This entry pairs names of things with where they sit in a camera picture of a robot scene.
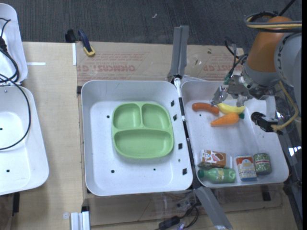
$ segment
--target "orange carrot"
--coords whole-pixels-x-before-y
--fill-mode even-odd
[[[234,124],[239,120],[239,115],[236,113],[228,113],[225,114],[215,120],[213,120],[210,124],[212,126],[219,126],[219,125],[228,125]]]
[[[220,109],[216,106],[211,106],[211,104],[208,103],[204,103],[204,102],[197,102],[194,103],[192,105],[192,109],[194,111],[198,111],[198,110],[205,110],[205,111],[209,111],[212,112],[214,114],[218,114],[220,112]]]

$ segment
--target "green plate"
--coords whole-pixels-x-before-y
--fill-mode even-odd
[[[163,157],[174,146],[167,110],[149,102],[118,105],[112,114],[112,139],[119,154],[135,159]]]

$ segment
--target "yellow and black clamp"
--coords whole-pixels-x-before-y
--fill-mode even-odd
[[[78,31],[78,35],[80,37],[80,40],[83,42],[83,49],[84,49],[85,53],[87,54],[87,56],[90,56],[90,57],[94,56],[95,50],[90,45],[90,42],[88,41],[85,32],[82,29],[80,29]]]

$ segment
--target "wooden table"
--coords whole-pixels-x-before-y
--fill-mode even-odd
[[[23,86],[35,99],[46,147],[50,174],[40,187],[20,192],[19,212],[12,218],[12,230],[69,230],[69,214],[80,212],[83,203],[82,158],[77,72],[72,44],[23,42],[28,78]],[[279,192],[280,207],[227,213],[234,229],[297,229],[288,197]],[[157,222],[127,223],[93,229],[157,228]],[[216,229],[207,215],[191,229]]]

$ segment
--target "toy banana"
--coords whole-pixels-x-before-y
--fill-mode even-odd
[[[224,114],[228,114],[228,113],[236,113],[236,114],[240,114],[244,111],[245,106],[241,106],[241,107],[236,107],[236,106],[232,106],[232,105],[227,105],[225,103],[218,103],[217,107],[220,109],[220,111]]]

